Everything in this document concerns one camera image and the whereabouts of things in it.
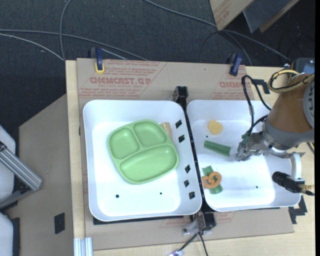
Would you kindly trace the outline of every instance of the green bar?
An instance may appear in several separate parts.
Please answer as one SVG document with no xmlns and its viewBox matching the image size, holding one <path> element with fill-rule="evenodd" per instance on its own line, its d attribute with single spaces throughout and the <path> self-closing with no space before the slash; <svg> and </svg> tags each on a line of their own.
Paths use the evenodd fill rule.
<svg viewBox="0 0 320 256">
<path fill-rule="evenodd" d="M 209 176 L 210 173 L 214 172 L 214 170 L 212 169 L 211 165 L 209 165 L 208 167 L 206 168 L 202 168 L 205 176 Z M 221 186 L 221 184 L 219 184 L 218 186 L 216 186 L 215 188 L 210 188 L 210 192 L 211 194 L 218 194 L 220 192 L 222 192 L 223 188 Z"/>
<path fill-rule="evenodd" d="M 204 142 L 204 147 L 208 150 L 212 150 L 212 151 L 217 152 L 217 153 L 224 155 L 226 157 L 230 156 L 231 147 L 229 147 L 229 146 L 221 145 L 221 144 L 206 140 Z"/>
</svg>

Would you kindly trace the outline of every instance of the robotic hand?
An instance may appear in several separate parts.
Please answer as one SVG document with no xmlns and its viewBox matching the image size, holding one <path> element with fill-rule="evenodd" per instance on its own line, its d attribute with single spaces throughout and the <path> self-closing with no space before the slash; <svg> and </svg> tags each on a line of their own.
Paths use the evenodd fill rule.
<svg viewBox="0 0 320 256">
<path fill-rule="evenodd" d="M 281 74 L 292 74 L 286 87 L 274 88 L 273 80 Z M 275 172 L 272 180 L 293 193 L 306 193 L 310 186 L 304 185 L 301 179 L 300 156 L 304 153 L 288 153 L 287 150 L 299 144 L 315 142 L 315 75 L 298 73 L 293 70 L 282 70 L 271 77 L 268 83 L 271 91 L 281 93 L 269 115 L 262 119 L 262 131 L 251 132 L 242 136 L 236 158 L 246 161 L 251 156 L 274 155 L 290 158 L 291 176 Z"/>
</svg>

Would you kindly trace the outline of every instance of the yellow clamp pad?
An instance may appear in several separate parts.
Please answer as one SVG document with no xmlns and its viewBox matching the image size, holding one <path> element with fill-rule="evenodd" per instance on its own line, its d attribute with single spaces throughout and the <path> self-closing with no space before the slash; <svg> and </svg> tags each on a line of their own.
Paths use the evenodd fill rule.
<svg viewBox="0 0 320 256">
<path fill-rule="evenodd" d="M 213 171 L 209 174 L 209 176 L 202 177 L 202 184 L 206 189 L 214 189 L 219 186 L 221 179 L 221 174 L 217 171 Z"/>
<path fill-rule="evenodd" d="M 102 70 L 98 69 L 98 64 L 97 63 L 94 63 L 94 66 L 95 66 L 95 72 L 97 74 L 103 74 L 105 72 L 105 65 L 103 63 L 102 63 Z"/>
</svg>

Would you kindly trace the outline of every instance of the dark background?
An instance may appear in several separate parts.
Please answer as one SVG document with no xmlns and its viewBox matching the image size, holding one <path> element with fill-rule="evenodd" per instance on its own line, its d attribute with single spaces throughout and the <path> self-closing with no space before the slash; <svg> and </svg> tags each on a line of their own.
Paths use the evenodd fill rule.
<svg viewBox="0 0 320 256">
<path fill-rule="evenodd" d="M 59 36 L 7 30 L 59 32 L 66 0 L 1 0 L 0 33 L 36 42 L 62 56 Z M 209 0 L 154 0 L 169 9 L 214 23 Z M 240 14 L 225 29 L 272 47 L 290 60 L 234 35 L 253 66 L 283 66 L 300 57 L 315 57 L 316 0 L 300 0 L 264 33 L 251 33 Z M 65 11 L 63 33 L 81 36 L 132 52 L 150 61 L 223 64 L 242 50 L 213 26 L 173 14 L 143 0 L 73 0 Z M 63 37 L 65 58 L 87 58 L 85 40 Z M 118 50 L 104 49 L 129 60 Z M 13 137 L 18 127 L 66 93 L 65 64 L 34 44 L 0 35 L 0 125 Z M 105 59 L 119 57 L 103 52 Z"/>
</svg>

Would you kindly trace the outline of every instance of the green plate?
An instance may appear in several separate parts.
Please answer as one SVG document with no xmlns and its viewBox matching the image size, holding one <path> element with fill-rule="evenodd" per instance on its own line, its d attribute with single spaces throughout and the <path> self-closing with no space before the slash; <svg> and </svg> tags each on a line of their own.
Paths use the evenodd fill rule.
<svg viewBox="0 0 320 256">
<path fill-rule="evenodd" d="M 117 170 L 132 184 L 158 179 L 174 170 L 179 163 L 171 138 L 153 120 L 124 125 L 109 135 L 107 143 Z"/>
</svg>

